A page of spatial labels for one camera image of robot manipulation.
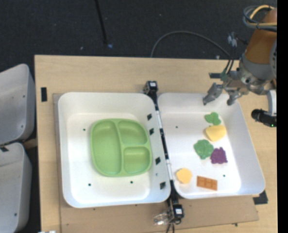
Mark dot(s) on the black cylinder on white bracket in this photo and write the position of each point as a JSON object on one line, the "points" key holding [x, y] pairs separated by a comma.
{"points": [[262, 116]]}

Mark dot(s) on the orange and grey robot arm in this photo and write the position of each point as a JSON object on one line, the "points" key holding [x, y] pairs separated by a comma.
{"points": [[260, 45]]}

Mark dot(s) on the orange brown biscuit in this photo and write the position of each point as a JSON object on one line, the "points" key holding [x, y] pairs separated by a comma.
{"points": [[207, 183]]}

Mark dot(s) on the white plastic tray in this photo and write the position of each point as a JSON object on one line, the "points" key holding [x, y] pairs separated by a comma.
{"points": [[78, 154], [182, 149]]}

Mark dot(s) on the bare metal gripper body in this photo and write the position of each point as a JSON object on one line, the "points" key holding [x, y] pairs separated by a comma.
{"points": [[247, 82]]}

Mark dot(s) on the yellow toy lemon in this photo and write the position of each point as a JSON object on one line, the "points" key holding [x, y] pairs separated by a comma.
{"points": [[216, 133]]}

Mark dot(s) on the yellow toy cauliflower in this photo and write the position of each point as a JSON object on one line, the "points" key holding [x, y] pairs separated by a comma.
{"points": [[184, 175]]}

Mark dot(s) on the large green broccoli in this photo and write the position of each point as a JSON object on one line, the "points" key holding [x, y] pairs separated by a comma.
{"points": [[203, 149]]}

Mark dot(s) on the green divided plate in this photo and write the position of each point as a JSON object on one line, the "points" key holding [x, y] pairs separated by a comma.
{"points": [[106, 147]]}

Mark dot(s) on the small green broccoli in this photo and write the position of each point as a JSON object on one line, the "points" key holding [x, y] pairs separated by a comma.
{"points": [[212, 118]]}

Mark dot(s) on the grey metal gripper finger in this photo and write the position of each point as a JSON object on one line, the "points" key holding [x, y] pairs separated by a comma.
{"points": [[213, 92], [234, 97]]}

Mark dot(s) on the thin black and white rod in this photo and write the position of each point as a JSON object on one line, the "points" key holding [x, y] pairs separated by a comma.
{"points": [[162, 132]]}

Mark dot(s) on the purple grapes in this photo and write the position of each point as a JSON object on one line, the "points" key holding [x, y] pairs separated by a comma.
{"points": [[219, 156]]}

